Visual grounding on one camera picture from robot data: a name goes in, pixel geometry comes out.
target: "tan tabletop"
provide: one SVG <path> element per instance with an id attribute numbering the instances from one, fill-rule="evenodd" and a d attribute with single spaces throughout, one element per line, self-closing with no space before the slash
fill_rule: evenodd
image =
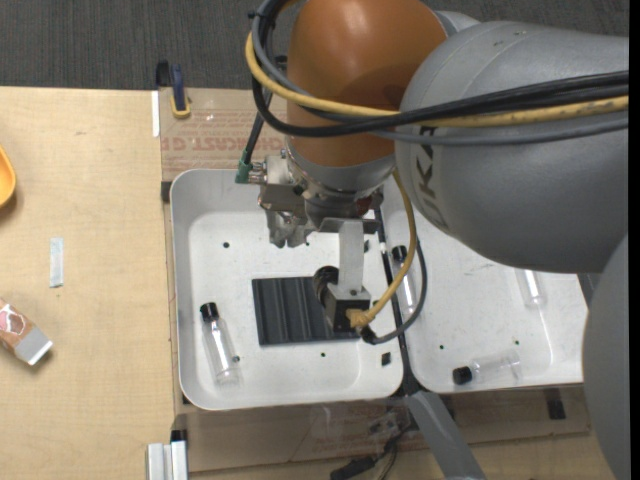
<path id="1" fill-rule="evenodd" d="M 150 94 L 0 88 L 0 104 L 0 144 L 18 179 L 0 210 L 0 296 L 54 342 L 33 368 L 0 353 L 0 478 L 142 479 L 146 445 L 167 442 L 174 419 Z M 52 237 L 64 239 L 59 288 L 49 287 Z M 613 478 L 592 434 L 473 450 L 490 479 Z M 344 463 L 192 476 L 324 480 Z M 400 454 L 388 478 L 442 474 L 420 451 Z"/>

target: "black cable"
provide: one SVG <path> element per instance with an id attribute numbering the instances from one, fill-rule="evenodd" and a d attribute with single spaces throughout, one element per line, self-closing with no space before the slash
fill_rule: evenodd
<path id="1" fill-rule="evenodd" d="M 376 234 L 378 235 L 378 241 L 380 242 L 381 247 L 384 246 L 386 249 L 387 246 L 387 233 L 385 230 L 384 218 L 382 215 L 382 210 L 380 207 L 374 208 L 373 210 L 375 220 L 378 222 L 378 229 Z M 384 250 L 380 250 L 380 259 L 382 260 L 382 268 L 384 270 L 384 278 L 387 282 L 387 285 L 390 285 L 393 282 L 393 269 L 391 268 L 390 256 L 386 254 Z M 402 314 L 400 312 L 400 305 L 398 304 L 398 297 L 391 297 L 391 308 L 393 309 L 393 322 L 396 327 L 402 325 Z M 366 336 L 364 335 L 366 330 L 369 330 L 371 335 L 375 337 L 375 333 L 371 330 L 371 328 L 367 325 L 360 329 L 360 335 L 364 341 L 366 341 Z M 400 362 L 402 363 L 402 382 L 400 387 L 396 390 L 393 396 L 396 396 L 398 393 L 403 393 L 404 395 L 412 395 L 421 389 L 420 383 L 416 379 L 412 368 L 411 368 L 411 360 L 409 359 L 409 351 L 407 347 L 407 340 L 405 339 L 404 334 L 398 336 L 398 347 L 400 349 Z"/>
<path id="2" fill-rule="evenodd" d="M 264 120 L 275 130 L 288 135 L 295 135 L 299 137 L 336 137 L 339 135 L 350 135 L 353 133 L 363 133 L 376 130 L 378 128 L 378 120 L 389 118 L 374 118 L 372 120 L 346 123 L 334 126 L 320 126 L 320 127 L 305 127 L 295 126 L 285 123 L 273 115 L 265 105 L 265 101 L 262 95 L 262 88 L 259 82 L 253 78 L 253 96 L 256 103 L 258 112 Z M 468 98 L 466 100 L 459 100 L 459 102 L 445 103 L 442 105 L 436 105 L 427 109 L 420 109 L 421 113 L 431 112 L 431 115 L 427 119 L 437 119 L 441 117 L 453 117 L 450 114 L 443 115 L 445 112 L 453 112 L 452 108 L 455 108 L 457 103 L 465 104 L 470 100 L 477 102 L 478 97 Z M 411 134 L 388 134 L 390 138 L 396 138 L 398 140 L 405 140 L 407 142 L 417 142 L 420 144 L 431 145 L 450 145 L 450 146 L 478 146 L 478 145 L 506 145 L 506 144 L 531 144 L 539 142 L 550 142 L 556 140 L 565 140 L 571 138 L 584 137 L 588 135 L 595 135 L 599 133 L 606 133 L 610 131 L 616 131 L 628 127 L 628 116 L 618 118 L 615 121 L 605 121 L 598 123 L 597 125 L 589 124 L 580 127 L 574 127 L 568 130 L 562 131 L 546 131 L 546 132 L 534 132 L 528 135 L 516 135 L 516 136 L 458 136 L 458 137 L 442 137 L 442 136 L 428 136 L 428 135 L 411 135 Z"/>
<path id="3" fill-rule="evenodd" d="M 283 85 L 301 94 L 308 94 L 303 91 L 274 66 L 269 55 L 265 52 L 263 45 L 269 40 L 271 31 L 275 27 L 275 18 L 282 7 L 290 0 L 265 0 L 255 15 L 255 21 L 252 27 L 254 36 L 254 49 L 259 60 L 262 62 L 263 69 L 279 80 Z M 424 121 L 428 119 L 436 119 L 438 117 L 458 117 L 460 115 L 475 115 L 488 112 L 521 110 L 523 108 L 543 108 L 550 105 L 558 105 L 560 102 L 575 103 L 578 101 L 589 101 L 590 98 L 610 97 L 609 95 L 628 94 L 629 72 L 621 71 L 617 73 L 607 73 L 602 75 L 588 75 L 576 77 L 573 79 L 554 80 L 543 82 L 540 84 L 520 87 L 515 89 L 507 89 L 487 95 L 481 95 L 474 98 L 467 98 L 457 102 L 450 102 L 444 105 L 438 105 L 431 108 L 416 109 L 408 112 L 402 112 L 389 117 L 373 117 L 373 118 L 341 118 L 336 114 L 323 113 L 321 111 L 312 110 L 314 114 L 321 115 L 326 118 L 334 118 L 343 122 L 337 126 L 323 127 L 295 127 L 280 121 L 273 114 L 268 112 L 268 105 L 260 102 L 264 98 L 256 97 L 254 90 L 254 99 L 256 106 L 262 117 L 276 130 L 301 137 L 335 137 L 339 135 L 349 135 L 353 133 L 375 132 L 376 130 L 410 124 L 412 122 Z M 496 144 L 513 144 L 513 143 L 533 143 L 547 142 L 551 140 L 563 140 L 565 138 L 581 137 L 584 135 L 592 135 L 595 133 L 604 133 L 606 131 L 618 130 L 628 126 L 628 120 L 618 120 L 614 123 L 605 123 L 600 127 L 581 127 L 573 131 L 565 131 L 560 135 L 554 133 L 537 133 L 531 135 L 518 135 L 517 137 L 501 137 L 495 141 Z M 398 134 L 396 132 L 382 131 L 378 133 L 380 136 L 394 140 L 404 140 L 409 142 L 419 142 L 437 145 L 439 143 L 451 144 L 451 139 L 433 138 L 414 136 L 410 134 Z M 464 140 L 455 140 L 456 145 L 483 145 L 492 142 L 485 136 L 468 137 Z"/>
<path id="4" fill-rule="evenodd" d="M 385 334 L 384 336 L 379 336 L 379 337 L 376 336 L 373 330 L 369 328 L 366 334 L 363 335 L 363 339 L 367 343 L 371 345 L 380 345 L 382 343 L 387 343 L 388 341 L 391 341 L 397 338 L 403 332 L 405 332 L 409 327 L 411 327 L 413 323 L 418 319 L 420 314 L 422 313 L 422 308 L 424 308 L 424 304 L 427 299 L 428 276 L 427 276 L 427 264 L 424 260 L 424 254 L 422 252 L 422 247 L 420 246 L 420 240 L 418 240 L 418 243 L 416 245 L 416 253 L 418 255 L 418 261 L 420 262 L 420 280 L 421 280 L 420 296 L 418 297 L 418 304 L 416 305 L 416 309 L 411 314 L 411 316 L 407 319 L 406 322 L 403 322 L 402 325 L 398 326 L 395 330 L 393 330 L 388 334 Z"/>
<path id="5" fill-rule="evenodd" d="M 361 459 L 354 459 L 351 462 L 349 462 L 347 465 L 332 471 L 330 474 L 330 479 L 331 480 L 347 480 L 349 478 L 352 478 L 356 475 L 364 473 L 365 471 L 373 469 L 373 467 L 376 465 L 378 461 L 380 461 L 380 459 L 382 459 L 383 457 L 386 457 L 389 453 L 393 453 L 394 456 L 389 461 L 390 463 L 385 465 L 385 468 L 383 470 L 383 475 L 379 477 L 380 480 L 384 479 L 386 475 L 389 473 L 391 466 L 393 466 L 393 463 L 395 462 L 395 454 L 397 453 L 398 441 L 402 438 L 402 436 L 404 436 L 404 434 L 410 428 L 412 428 L 411 425 L 407 425 L 402 430 L 400 430 L 398 434 L 389 438 L 389 440 L 384 445 L 382 453 L 380 453 L 379 455 L 371 456 L 371 457 L 363 457 Z"/>
<path id="6" fill-rule="evenodd" d="M 276 10 L 279 9 L 284 2 L 268 2 L 265 1 L 261 6 L 261 10 L 264 12 L 269 11 L 270 14 L 267 17 L 264 17 L 263 14 L 258 13 L 256 18 L 256 22 L 252 28 L 252 34 L 254 39 L 254 50 L 257 58 L 262 63 L 262 68 L 265 72 L 279 81 L 283 86 L 296 91 L 300 94 L 312 96 L 307 91 L 301 89 L 293 82 L 291 82 L 281 70 L 279 70 L 276 66 L 274 66 L 273 62 L 270 61 L 268 55 L 266 54 L 263 44 L 266 42 L 266 37 L 268 37 L 268 33 L 266 37 L 263 37 L 259 30 L 261 28 L 261 24 L 263 19 L 268 19 L 269 23 L 273 23 L 276 17 Z M 500 98 L 500 93 L 505 93 L 502 97 L 502 104 L 498 104 L 498 102 L 492 102 L 491 99 L 488 99 L 487 96 L 481 96 L 484 98 L 482 103 L 485 103 L 487 106 L 483 107 L 481 104 L 472 112 L 472 113 L 488 113 L 488 112 L 499 112 L 506 110 L 522 110 L 522 109 L 531 109 L 531 108 L 544 108 L 546 106 L 554 106 L 558 104 L 566 103 L 578 103 L 583 101 L 589 101 L 590 99 L 599 99 L 611 96 L 620 96 L 624 94 L 628 94 L 628 83 L 629 83 L 629 72 L 622 71 L 616 73 L 605 73 L 602 75 L 587 75 L 581 77 L 575 77 L 572 79 L 564 79 L 564 80 L 553 80 L 549 82 L 542 82 L 535 85 L 525 86 L 521 88 L 507 89 L 505 91 L 500 91 L 498 93 L 491 93 L 492 95 L 496 95 L 496 97 Z M 589 90 L 599 90 L 599 92 L 588 92 Z M 413 110 L 410 112 L 403 112 L 396 116 L 391 117 L 382 117 L 382 118 L 356 118 L 353 123 L 362 123 L 365 120 L 372 122 L 374 119 L 378 121 L 378 127 L 392 127 L 398 126 L 401 124 L 408 124 L 413 117 L 411 117 L 412 113 L 419 113 L 422 109 Z M 322 115 L 320 111 L 312 111 L 314 114 Z M 406 116 L 409 118 L 409 121 L 402 121 L 400 116 Z M 421 119 L 415 118 L 414 121 L 425 120 L 426 118 L 422 117 Z"/>
<path id="7" fill-rule="evenodd" d="M 271 97 L 273 94 L 271 91 L 266 91 L 267 95 L 265 96 L 265 104 L 267 108 L 269 108 L 269 104 L 271 103 Z M 260 113 L 256 113 L 256 118 L 253 120 L 253 126 L 251 127 L 251 132 L 249 133 L 249 139 L 247 140 L 247 145 L 245 146 L 246 154 L 244 156 L 244 163 L 249 164 L 251 162 L 251 156 L 253 155 L 253 150 L 256 147 L 256 143 L 258 142 L 258 137 L 260 137 L 260 132 L 262 131 L 262 125 L 264 124 L 264 119 L 260 115 Z"/>

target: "orange bowl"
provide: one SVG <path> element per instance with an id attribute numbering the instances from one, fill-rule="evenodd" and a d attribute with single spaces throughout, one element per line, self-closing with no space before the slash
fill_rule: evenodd
<path id="1" fill-rule="evenodd" d="M 9 157 L 0 146 L 0 208 L 11 199 L 16 189 L 16 173 L 9 162 Z"/>

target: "yellow cable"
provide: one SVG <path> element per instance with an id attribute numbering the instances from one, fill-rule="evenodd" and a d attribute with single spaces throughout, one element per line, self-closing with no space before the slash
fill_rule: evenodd
<path id="1" fill-rule="evenodd" d="M 417 244 L 417 235 L 416 235 L 416 220 L 413 215 L 413 206 L 411 206 L 411 201 L 409 200 L 409 196 L 407 195 L 404 187 L 402 186 L 402 182 L 400 181 L 400 175 L 398 171 L 393 172 L 393 177 L 396 180 L 396 184 L 400 189 L 400 195 L 402 195 L 402 201 L 404 202 L 404 209 L 407 212 L 407 220 L 409 221 L 409 251 L 407 253 L 407 257 L 402 264 L 402 267 L 398 271 L 398 274 L 393 279 L 389 287 L 382 294 L 382 297 L 378 299 L 375 305 L 367 310 L 362 309 L 347 309 L 346 315 L 351 323 L 351 327 L 364 327 L 365 325 L 369 325 L 376 315 L 380 312 L 380 310 L 384 307 L 384 305 L 389 301 L 391 296 L 396 292 L 400 284 L 402 283 L 402 279 L 409 271 L 411 267 L 411 263 L 413 262 L 413 257 L 416 253 L 416 244 Z"/>
<path id="2" fill-rule="evenodd" d="M 350 105 L 337 101 L 324 100 L 300 94 L 279 83 L 275 82 L 262 70 L 253 49 L 251 34 L 247 37 L 245 44 L 245 57 L 251 74 L 264 87 L 282 98 L 292 101 L 304 107 L 311 107 L 325 112 L 346 114 L 361 117 L 388 117 L 398 114 L 395 110 L 383 110 L 361 105 Z M 618 96 L 615 98 L 605 98 L 584 103 L 570 103 L 555 107 L 520 110 L 516 112 L 504 112 L 500 114 L 479 114 L 475 116 L 462 116 L 445 119 L 430 119 L 418 124 L 433 127 L 457 127 L 457 128 L 479 128 L 490 126 L 515 126 L 522 124 L 541 123 L 546 121 L 559 121 L 573 119 L 576 117 L 586 117 L 596 114 L 606 114 L 619 112 L 629 108 L 629 96 Z"/>

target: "metal bracket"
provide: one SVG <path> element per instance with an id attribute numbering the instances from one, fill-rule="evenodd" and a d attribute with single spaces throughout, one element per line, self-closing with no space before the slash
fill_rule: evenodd
<path id="1" fill-rule="evenodd" d="M 486 479 L 439 395 L 419 391 L 407 397 L 406 404 L 445 478 L 448 480 Z"/>
<path id="2" fill-rule="evenodd" d="M 361 220 L 342 221 L 340 226 L 338 288 L 352 295 L 362 291 L 364 277 L 364 227 Z"/>
<path id="3" fill-rule="evenodd" d="M 187 442 L 147 446 L 147 480 L 189 480 Z"/>

